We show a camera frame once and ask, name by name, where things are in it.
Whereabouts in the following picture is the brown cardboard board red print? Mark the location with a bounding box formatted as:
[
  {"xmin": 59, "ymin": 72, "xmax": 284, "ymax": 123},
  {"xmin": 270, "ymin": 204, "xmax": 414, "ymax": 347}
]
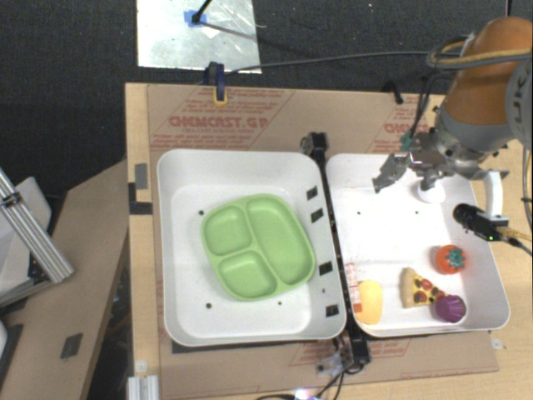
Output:
[{"xmin": 145, "ymin": 82, "xmax": 501, "ymax": 391}]

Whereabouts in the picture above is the thin black rod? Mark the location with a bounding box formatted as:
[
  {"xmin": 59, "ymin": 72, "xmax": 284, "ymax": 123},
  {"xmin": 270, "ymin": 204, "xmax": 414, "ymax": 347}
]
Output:
[{"xmin": 311, "ymin": 148, "xmax": 364, "ymax": 349}]

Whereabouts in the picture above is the purple round toy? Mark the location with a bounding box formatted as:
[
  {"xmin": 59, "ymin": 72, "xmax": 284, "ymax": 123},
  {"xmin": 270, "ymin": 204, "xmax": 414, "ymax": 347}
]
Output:
[{"xmin": 434, "ymin": 294, "xmax": 467, "ymax": 323}]

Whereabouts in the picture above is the black block with thin wires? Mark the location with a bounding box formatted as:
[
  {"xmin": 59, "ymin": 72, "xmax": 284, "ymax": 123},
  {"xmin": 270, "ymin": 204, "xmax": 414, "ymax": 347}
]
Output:
[
  {"xmin": 348, "ymin": 334, "xmax": 372, "ymax": 367},
  {"xmin": 300, "ymin": 131, "xmax": 331, "ymax": 157}
]

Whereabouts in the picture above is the pizza slice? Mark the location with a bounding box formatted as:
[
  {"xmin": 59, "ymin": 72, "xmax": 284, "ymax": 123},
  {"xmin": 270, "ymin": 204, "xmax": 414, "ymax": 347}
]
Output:
[{"xmin": 400, "ymin": 266, "xmax": 447, "ymax": 309}]

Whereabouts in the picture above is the black cylinder on white bracket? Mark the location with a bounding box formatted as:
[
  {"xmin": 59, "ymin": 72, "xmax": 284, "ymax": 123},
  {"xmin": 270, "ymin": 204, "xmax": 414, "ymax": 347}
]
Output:
[{"xmin": 452, "ymin": 170, "xmax": 511, "ymax": 242}]

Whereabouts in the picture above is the orange tomato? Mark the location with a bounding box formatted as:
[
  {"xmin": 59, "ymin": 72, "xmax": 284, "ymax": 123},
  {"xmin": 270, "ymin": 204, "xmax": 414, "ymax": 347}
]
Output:
[{"xmin": 435, "ymin": 243, "xmax": 468, "ymax": 275}]

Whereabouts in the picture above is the white round object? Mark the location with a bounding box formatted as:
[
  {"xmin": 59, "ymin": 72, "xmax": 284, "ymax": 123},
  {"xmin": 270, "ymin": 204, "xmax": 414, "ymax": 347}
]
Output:
[{"xmin": 416, "ymin": 181, "xmax": 446, "ymax": 205}]

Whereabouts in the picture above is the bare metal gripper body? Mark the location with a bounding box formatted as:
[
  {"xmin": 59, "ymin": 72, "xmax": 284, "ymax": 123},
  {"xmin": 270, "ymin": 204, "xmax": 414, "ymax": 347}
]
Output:
[{"xmin": 409, "ymin": 129, "xmax": 487, "ymax": 180}]

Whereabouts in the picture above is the green divided plate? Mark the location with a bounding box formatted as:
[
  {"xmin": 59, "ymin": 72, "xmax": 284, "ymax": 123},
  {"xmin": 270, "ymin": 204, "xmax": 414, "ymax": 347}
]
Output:
[{"xmin": 200, "ymin": 192, "xmax": 317, "ymax": 303}]

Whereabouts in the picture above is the yellow rounded toy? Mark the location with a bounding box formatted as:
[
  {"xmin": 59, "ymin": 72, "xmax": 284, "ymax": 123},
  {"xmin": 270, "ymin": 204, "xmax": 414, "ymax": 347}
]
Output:
[{"xmin": 356, "ymin": 279, "xmax": 384, "ymax": 326}]

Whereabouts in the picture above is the white plastic tray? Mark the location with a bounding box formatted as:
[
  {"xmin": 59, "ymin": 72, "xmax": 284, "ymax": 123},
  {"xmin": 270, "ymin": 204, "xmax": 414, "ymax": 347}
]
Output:
[
  {"xmin": 156, "ymin": 147, "xmax": 348, "ymax": 348},
  {"xmin": 325, "ymin": 152, "xmax": 511, "ymax": 338}
]

